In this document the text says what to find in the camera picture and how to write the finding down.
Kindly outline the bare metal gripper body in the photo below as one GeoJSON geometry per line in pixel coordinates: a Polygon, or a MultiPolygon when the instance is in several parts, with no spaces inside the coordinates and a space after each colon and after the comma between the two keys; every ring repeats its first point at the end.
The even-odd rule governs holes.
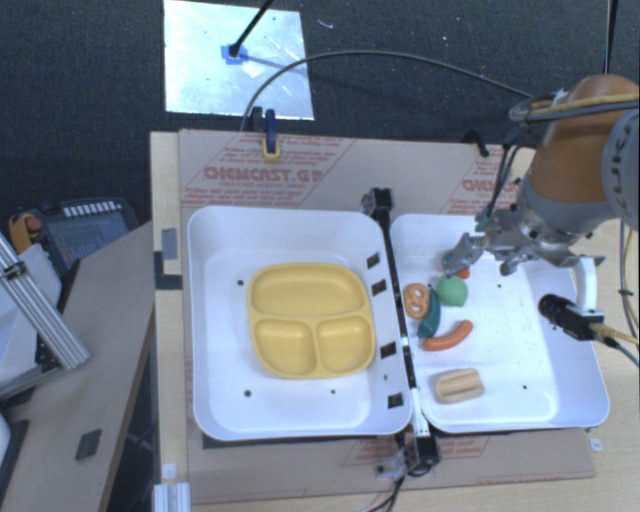
{"type": "Polygon", "coordinates": [[[484,233],[484,249],[498,261],[502,262],[509,251],[527,248],[531,251],[529,261],[574,267],[579,257],[570,246],[584,234],[584,215],[579,207],[564,203],[552,203],[541,212],[528,203],[512,203],[491,211],[484,233]]]}

